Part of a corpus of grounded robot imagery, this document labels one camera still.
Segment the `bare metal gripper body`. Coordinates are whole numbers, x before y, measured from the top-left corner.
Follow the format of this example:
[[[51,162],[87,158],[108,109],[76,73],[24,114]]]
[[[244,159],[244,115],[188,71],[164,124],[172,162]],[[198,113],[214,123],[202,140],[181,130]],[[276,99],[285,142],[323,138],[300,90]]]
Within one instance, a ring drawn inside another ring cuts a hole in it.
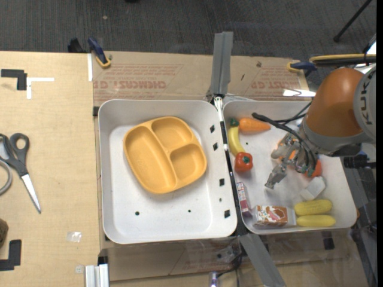
[[[282,171],[292,167],[298,173],[314,173],[318,157],[298,136],[287,133],[280,141],[280,166]]]

